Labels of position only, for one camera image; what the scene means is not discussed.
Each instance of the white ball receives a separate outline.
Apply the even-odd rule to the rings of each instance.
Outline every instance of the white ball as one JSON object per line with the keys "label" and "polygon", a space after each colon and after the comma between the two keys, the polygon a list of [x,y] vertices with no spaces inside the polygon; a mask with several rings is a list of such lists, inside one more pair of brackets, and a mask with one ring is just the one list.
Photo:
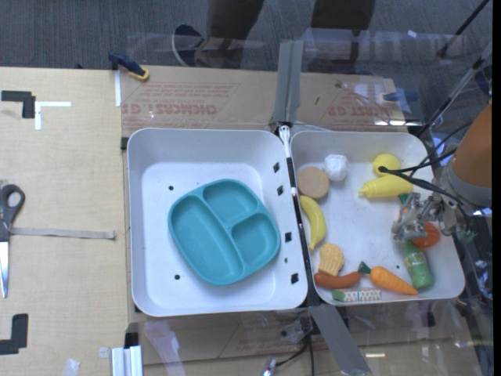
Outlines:
{"label": "white ball", "polygon": [[332,181],[341,181],[348,175],[348,159],[342,154],[330,154],[322,164],[322,170]]}

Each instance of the person's leg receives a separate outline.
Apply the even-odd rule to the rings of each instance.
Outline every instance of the person's leg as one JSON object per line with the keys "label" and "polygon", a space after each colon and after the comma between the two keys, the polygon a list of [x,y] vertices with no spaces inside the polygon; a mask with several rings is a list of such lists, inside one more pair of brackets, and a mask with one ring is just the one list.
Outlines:
{"label": "person's leg", "polygon": [[209,0],[207,40],[195,53],[198,67],[238,68],[243,43],[265,0]]}
{"label": "person's leg", "polygon": [[207,37],[245,40],[265,0],[209,0]]}
{"label": "person's leg", "polygon": [[[315,0],[312,14],[312,28],[352,30],[354,36],[369,28],[376,0]],[[355,73],[355,62],[359,55],[358,42],[351,42],[346,55],[326,60],[314,58],[308,66],[312,72]]]}
{"label": "person's leg", "polygon": [[312,27],[366,30],[375,5],[376,0],[316,0]]}

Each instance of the toy banana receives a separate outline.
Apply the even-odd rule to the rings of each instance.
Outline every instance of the toy banana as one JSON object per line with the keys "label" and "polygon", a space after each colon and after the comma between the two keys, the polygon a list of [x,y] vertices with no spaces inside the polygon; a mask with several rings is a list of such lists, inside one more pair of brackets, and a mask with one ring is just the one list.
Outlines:
{"label": "toy banana", "polygon": [[311,233],[308,249],[313,251],[315,246],[326,236],[326,219],[319,204],[313,198],[301,195],[299,205],[305,211],[310,222]]}

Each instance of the scissors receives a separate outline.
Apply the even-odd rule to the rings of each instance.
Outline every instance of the scissors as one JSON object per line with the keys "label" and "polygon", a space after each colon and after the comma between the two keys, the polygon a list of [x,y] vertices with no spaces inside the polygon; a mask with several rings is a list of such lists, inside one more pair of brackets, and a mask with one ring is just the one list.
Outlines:
{"label": "scissors", "polygon": [[0,189],[0,285],[2,296],[7,298],[9,288],[9,235],[17,212],[24,203],[24,192],[16,185],[4,185]]}

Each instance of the gray carpet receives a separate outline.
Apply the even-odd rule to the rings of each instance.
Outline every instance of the gray carpet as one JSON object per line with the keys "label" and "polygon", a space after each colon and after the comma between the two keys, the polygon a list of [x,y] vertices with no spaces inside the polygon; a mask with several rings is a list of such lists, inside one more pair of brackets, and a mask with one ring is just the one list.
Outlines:
{"label": "gray carpet", "polygon": [[[370,29],[452,34],[481,1],[377,0]],[[266,0],[249,40],[268,51],[247,66],[276,68],[279,42],[309,26],[313,2]],[[127,53],[139,39],[168,36],[178,24],[203,34],[206,10],[207,0],[0,0],[0,66],[109,68],[109,50]],[[492,0],[463,35],[478,46],[492,39]],[[150,64],[177,65],[169,45],[159,50]]]}

